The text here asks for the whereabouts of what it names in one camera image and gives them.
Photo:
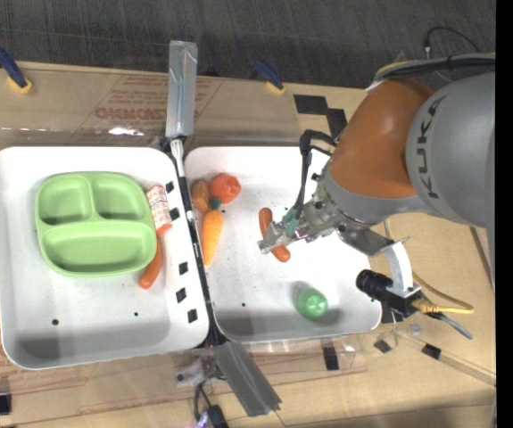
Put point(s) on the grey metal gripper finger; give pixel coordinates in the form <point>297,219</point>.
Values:
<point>277,230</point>
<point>267,244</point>

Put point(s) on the green toy pepper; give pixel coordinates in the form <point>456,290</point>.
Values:
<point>311,303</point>

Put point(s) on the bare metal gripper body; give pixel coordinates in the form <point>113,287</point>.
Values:
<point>316,223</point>

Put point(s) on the orange toy sausage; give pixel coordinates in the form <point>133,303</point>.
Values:
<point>265,219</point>
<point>151,272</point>

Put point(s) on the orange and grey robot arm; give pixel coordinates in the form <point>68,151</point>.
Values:
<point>416,150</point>

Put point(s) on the orange toy carrot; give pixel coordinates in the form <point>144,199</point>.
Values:
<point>212,234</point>

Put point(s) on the brown toy bread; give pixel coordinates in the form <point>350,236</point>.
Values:
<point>200,194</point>

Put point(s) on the white plastic tray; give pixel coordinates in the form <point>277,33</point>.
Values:
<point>95,319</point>
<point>256,297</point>

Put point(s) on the black cylinder on white bracket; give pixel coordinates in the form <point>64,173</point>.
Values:
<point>383,287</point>

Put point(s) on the green divided plate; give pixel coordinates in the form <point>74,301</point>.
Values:
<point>95,239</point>

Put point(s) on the white and red carton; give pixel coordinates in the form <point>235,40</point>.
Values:
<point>158,203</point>

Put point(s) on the brown cardboard board red print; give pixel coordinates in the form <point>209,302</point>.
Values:
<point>247,101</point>

